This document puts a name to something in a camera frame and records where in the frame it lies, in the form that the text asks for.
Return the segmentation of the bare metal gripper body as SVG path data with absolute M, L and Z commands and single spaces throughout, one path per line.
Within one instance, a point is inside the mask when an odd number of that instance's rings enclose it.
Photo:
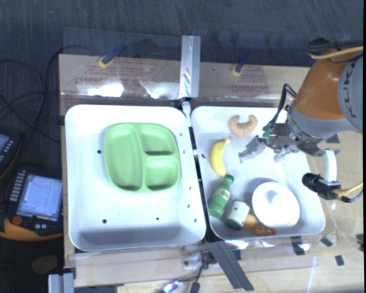
M 275 153 L 302 151 L 306 135 L 294 123 L 269 123 L 264 126 L 264 144 Z

